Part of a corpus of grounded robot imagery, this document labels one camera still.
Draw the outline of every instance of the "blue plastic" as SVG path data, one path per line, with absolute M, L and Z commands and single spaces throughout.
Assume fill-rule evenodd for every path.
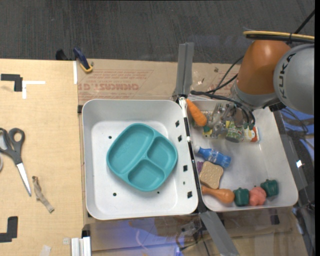
M 144 123 L 128 126 L 106 155 L 110 170 L 141 191 L 160 187 L 177 160 L 178 152 L 171 141 Z
M 219 165 L 223 168 L 227 168 L 230 165 L 231 157 L 228 155 L 224 155 L 219 151 L 212 148 L 202 148 L 198 147 L 198 154 L 202 155 L 202 157 L 215 165 Z

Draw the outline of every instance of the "yellow cable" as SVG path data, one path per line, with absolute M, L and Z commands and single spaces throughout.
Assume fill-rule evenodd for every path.
M 273 31 L 244 31 L 244 35 L 266 35 L 266 36 L 280 36 L 280 37 L 290 37 L 290 33 L 284 33 L 284 32 L 273 32 Z M 291 38 L 297 38 L 297 39 L 307 39 L 307 40 L 315 40 L 314 36 L 311 35 L 304 35 L 304 34 L 291 34 Z

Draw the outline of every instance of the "teal plate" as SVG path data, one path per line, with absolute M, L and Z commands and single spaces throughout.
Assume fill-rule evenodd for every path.
M 141 191 L 160 187 L 177 160 L 178 152 L 171 141 L 144 123 L 129 125 L 106 154 L 110 170 Z

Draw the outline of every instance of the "scissors handle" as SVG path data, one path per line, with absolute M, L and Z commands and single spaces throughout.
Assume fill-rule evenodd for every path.
M 13 136 L 17 133 L 15 131 L 15 129 L 18 129 L 18 128 L 12 129 L 13 132 L 11 134 L 13 134 Z M 21 133 L 21 139 L 19 141 L 16 141 L 14 138 L 12 141 L 7 130 L 5 130 L 3 128 L 0 128 L 0 134 L 1 133 L 3 135 L 3 140 L 4 140 L 4 144 L 5 144 L 6 148 L 3 148 L 0 146 L 0 152 L 3 152 L 5 154 L 9 155 L 13 159 L 13 161 L 16 165 L 22 163 L 20 152 L 21 152 L 21 146 L 22 146 L 22 142 L 24 140 L 25 133 L 24 132 Z

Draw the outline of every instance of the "scissors blade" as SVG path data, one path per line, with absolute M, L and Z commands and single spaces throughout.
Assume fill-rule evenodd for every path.
M 28 181 L 28 177 L 27 177 L 27 173 L 26 173 L 24 164 L 21 162 L 21 163 L 18 163 L 16 166 L 18 167 L 18 170 L 19 170 L 20 176 L 22 178 L 23 184 L 25 186 L 25 189 L 28 192 L 29 196 L 31 197 L 31 189 L 30 189 L 30 185 L 29 185 L 29 181 Z

